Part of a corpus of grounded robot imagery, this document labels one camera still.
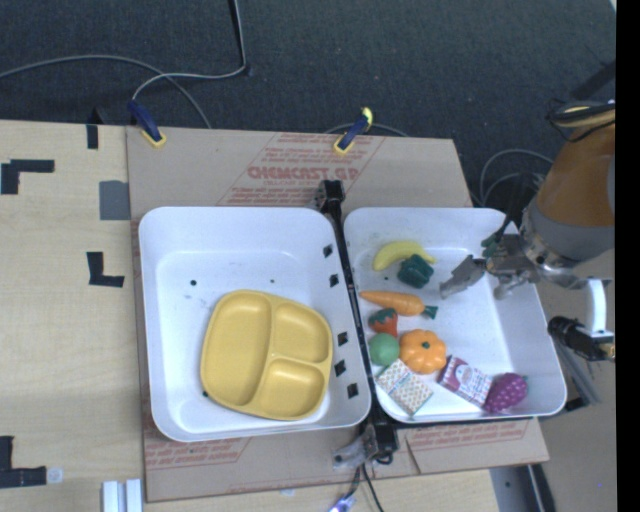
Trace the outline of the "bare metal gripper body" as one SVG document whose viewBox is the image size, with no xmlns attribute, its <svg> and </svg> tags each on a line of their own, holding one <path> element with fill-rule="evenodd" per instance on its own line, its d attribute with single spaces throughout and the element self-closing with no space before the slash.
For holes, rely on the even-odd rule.
<svg viewBox="0 0 640 512">
<path fill-rule="evenodd" d="M 547 246 L 538 235 L 503 234 L 484 249 L 487 271 L 501 284 L 548 281 L 562 288 L 582 288 L 577 263 Z"/>
</svg>

